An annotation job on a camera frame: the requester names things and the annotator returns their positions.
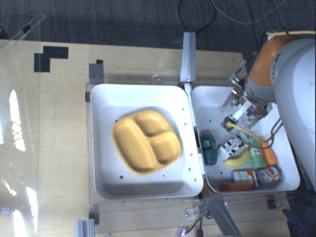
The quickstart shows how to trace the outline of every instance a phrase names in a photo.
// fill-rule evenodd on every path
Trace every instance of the yellow plate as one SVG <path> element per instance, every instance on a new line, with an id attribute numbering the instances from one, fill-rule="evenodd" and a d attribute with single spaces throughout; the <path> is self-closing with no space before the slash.
<path id="1" fill-rule="evenodd" d="M 147 110 L 118 120 L 112 139 L 126 166 L 147 175 L 172 164 L 181 154 L 180 141 L 163 115 Z"/>

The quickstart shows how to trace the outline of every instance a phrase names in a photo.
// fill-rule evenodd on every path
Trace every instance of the yellow banana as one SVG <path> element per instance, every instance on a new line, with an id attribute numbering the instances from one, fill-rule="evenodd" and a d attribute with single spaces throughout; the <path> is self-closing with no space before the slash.
<path id="1" fill-rule="evenodd" d="M 244 151 L 236 157 L 231 157 L 224 161 L 224 164 L 231 168 L 237 168 L 244 165 L 250 158 L 250 152 L 248 146 L 245 147 Z"/>

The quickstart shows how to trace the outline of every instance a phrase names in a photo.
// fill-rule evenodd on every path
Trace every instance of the table surface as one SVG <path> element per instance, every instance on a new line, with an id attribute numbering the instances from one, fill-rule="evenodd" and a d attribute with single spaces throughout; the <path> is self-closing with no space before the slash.
<path id="1" fill-rule="evenodd" d="M 50 59 L 50 73 L 34 73 L 34 53 L 42 53 L 43 46 L 68 47 L 69 57 Z M 74 236 L 76 220 L 88 218 L 91 175 L 85 92 L 89 82 L 89 63 L 103 60 L 106 82 L 128 83 L 133 79 L 134 83 L 161 83 L 167 78 L 173 81 L 179 77 L 181 56 L 181 50 L 173 49 L 21 41 L 2 57 L 0 69 L 6 70 L 19 82 L 14 85 L 17 96 L 22 92 L 28 97 L 27 108 L 19 105 L 25 140 L 28 140 L 26 130 L 32 127 L 32 132 L 38 135 L 32 138 L 38 142 L 38 148 L 34 149 L 38 154 L 14 158 L 14 164 L 23 166 L 22 173 L 33 173 L 24 175 L 23 180 L 24 183 L 33 182 L 37 194 L 38 229 L 37 233 L 31 230 L 30 233 L 45 237 Z M 241 61 L 240 53 L 197 51 L 197 79 L 202 84 L 229 85 L 226 78 L 235 72 Z M 35 125 L 23 126 L 23 117 Z M 9 171 L 4 166 L 6 161 L 12 162 L 12 156 L 0 153 L 2 177 L 5 171 Z M 0 189 L 0 195 L 6 193 L 6 189 Z M 278 207 L 288 206 L 285 194 L 276 197 Z M 227 198 L 227 201 L 230 201 L 228 210 L 243 236 L 289 236 L 287 223 L 277 210 L 268 210 L 264 199 L 240 196 Z M 24 200 L 0 198 L 0 203 L 2 207 L 18 208 L 22 207 Z M 177 201 L 170 208 L 166 207 L 165 215 L 171 214 L 176 205 Z M 128 216 L 129 222 L 120 221 L 122 215 Z M 114 208 L 112 218 L 100 222 L 109 225 L 116 220 L 112 237 L 127 234 L 131 237 L 174 237 L 179 222 L 185 224 L 181 213 L 169 219 L 168 228 L 163 227 L 161 209 L 153 209 L 152 215 L 156 216 L 153 218 L 155 228 L 159 226 L 159 229 L 151 229 L 153 224 L 146 226 L 140 222 L 144 218 L 139 217 L 137 210 L 126 213 Z M 0 215 L 1 236 L 15 236 L 14 224 L 13 212 Z M 204 220 L 203 225 L 204 236 L 222 236 L 214 219 Z M 102 229 L 107 229 L 107 226 L 99 227 L 97 237 L 106 234 L 106 231 L 101 232 Z"/>

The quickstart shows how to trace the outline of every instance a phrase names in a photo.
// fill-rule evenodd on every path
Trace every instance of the wooden table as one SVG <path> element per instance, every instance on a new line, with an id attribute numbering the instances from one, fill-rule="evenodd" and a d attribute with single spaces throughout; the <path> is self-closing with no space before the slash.
<path id="1" fill-rule="evenodd" d="M 69 57 L 50 59 L 50 73 L 35 73 L 34 53 L 42 53 L 43 46 L 68 47 Z M 0 216 L 1 236 L 15 236 L 12 218 L 16 217 L 13 209 L 17 208 L 24 208 L 24 211 L 20 210 L 22 215 L 32 219 L 24 218 L 24 228 L 29 233 L 25 236 L 74 236 L 76 220 L 87 219 L 91 200 L 89 187 L 92 185 L 89 181 L 85 102 L 89 63 L 103 60 L 106 82 L 128 83 L 133 79 L 134 83 L 161 83 L 167 79 L 177 80 L 181 55 L 181 50 L 173 49 L 21 41 L 2 57 L 1 73 L 9 75 L 7 86 L 12 86 L 19 100 L 20 126 L 27 150 L 24 154 L 12 144 L 4 142 L 0 145 L 0 176 L 3 179 L 0 180 L 0 203 L 2 207 L 11 208 L 9 215 Z M 197 51 L 197 79 L 201 84 L 229 85 L 227 78 L 235 72 L 241 60 L 240 53 Z M 4 92 L 1 88 L 1 101 L 7 101 L 12 89 Z M 1 114 L 0 118 L 4 119 L 3 112 Z M 2 130 L 5 138 L 12 137 L 12 130 L 6 130 L 3 124 Z M 16 171 L 8 167 L 10 164 L 17 167 Z M 19 177 L 9 182 L 10 175 Z M 15 197 L 8 196 L 5 182 L 12 183 L 11 188 L 17 192 Z M 37 194 L 38 222 L 31 212 L 26 212 L 29 208 L 23 206 L 28 204 L 26 198 L 30 197 L 25 192 L 26 187 L 31 187 Z M 278 207 L 288 205 L 285 194 L 278 194 L 276 198 Z M 268 210 L 264 199 L 235 197 L 227 198 L 227 201 L 228 210 L 243 236 L 289 236 L 287 223 L 277 210 Z M 166 207 L 165 214 L 172 213 L 176 205 L 177 202 L 174 207 Z M 129 222 L 120 222 L 122 215 L 129 215 Z M 140 222 L 144 219 L 138 217 L 137 210 L 124 212 L 116 207 L 112 218 L 108 221 L 101 219 L 100 223 L 112 224 L 117 219 L 112 237 L 174 237 L 176 226 L 185 223 L 183 214 L 178 213 L 169 220 L 168 228 L 163 228 L 164 225 L 159 223 L 163 222 L 161 211 L 153 209 L 152 215 L 155 228 L 158 226 L 159 229 L 144 226 Z M 205 237 L 222 236 L 214 219 L 204 220 L 203 224 Z"/>

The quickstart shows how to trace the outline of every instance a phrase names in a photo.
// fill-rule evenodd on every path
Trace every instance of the white plastic tray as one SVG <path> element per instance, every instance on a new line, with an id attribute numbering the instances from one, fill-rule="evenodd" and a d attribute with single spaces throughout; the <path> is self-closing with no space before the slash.
<path id="1" fill-rule="evenodd" d="M 227 112 L 220 112 L 219 110 L 219 107 L 223 105 L 231 90 L 231 87 L 198 86 L 192 91 L 192 103 L 199 135 L 201 137 L 204 134 L 211 133 L 215 138 L 216 148 L 231 138 L 231 135 L 221 126 L 221 123 L 226 116 L 234 114 L 237 109 L 234 108 Z M 251 131 L 254 134 L 268 138 L 270 136 L 270 130 L 278 118 L 277 106 L 273 104 L 272 111 L 270 111 L 265 118 L 261 119 Z M 274 188 L 251 190 L 246 193 L 292 191 L 298 188 L 300 176 L 283 127 L 276 134 L 272 149 L 276 154 L 284 180 Z M 251 168 L 252 163 L 251 159 L 249 159 L 245 165 L 237 169 Z M 227 167 L 221 157 L 218 156 L 217 163 L 214 166 L 206 166 L 205 170 L 210 187 L 214 191 L 221 193 L 219 191 L 219 185 L 222 182 L 231 182 L 231 172 L 236 169 Z"/>
<path id="2" fill-rule="evenodd" d="M 178 135 L 182 152 L 168 167 L 140 176 L 118 155 L 111 132 L 116 120 L 142 110 L 160 112 Z M 91 91 L 95 189 L 104 199 L 191 197 L 203 186 L 185 92 L 175 86 L 100 84 Z"/>

